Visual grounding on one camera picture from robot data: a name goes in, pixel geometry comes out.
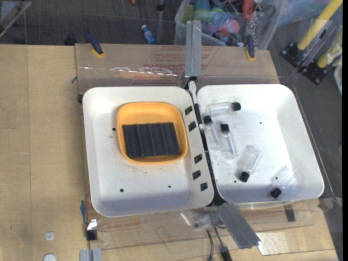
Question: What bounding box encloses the orange rounded bowl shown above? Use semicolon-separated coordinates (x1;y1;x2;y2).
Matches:
116;101;189;165

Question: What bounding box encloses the black ribbed rectangular insert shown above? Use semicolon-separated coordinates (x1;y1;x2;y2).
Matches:
121;122;182;159

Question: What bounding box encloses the white plastic tray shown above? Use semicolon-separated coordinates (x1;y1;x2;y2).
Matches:
196;84;325;204
82;85;215;218

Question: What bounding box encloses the clear plastic bottle, black cap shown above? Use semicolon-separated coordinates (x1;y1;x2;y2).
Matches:
238;145;262;183
202;115;222;151
219;123;239;160
270;166;299;200
204;101;242;117

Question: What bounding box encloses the blue bottle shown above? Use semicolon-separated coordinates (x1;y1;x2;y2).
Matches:
141;24;157;45

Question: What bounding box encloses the brown cardboard board, red print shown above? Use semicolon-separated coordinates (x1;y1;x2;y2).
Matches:
74;42;337;251

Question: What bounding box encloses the clear plastic storage bin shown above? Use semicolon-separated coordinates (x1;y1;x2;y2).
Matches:
173;0;289;51

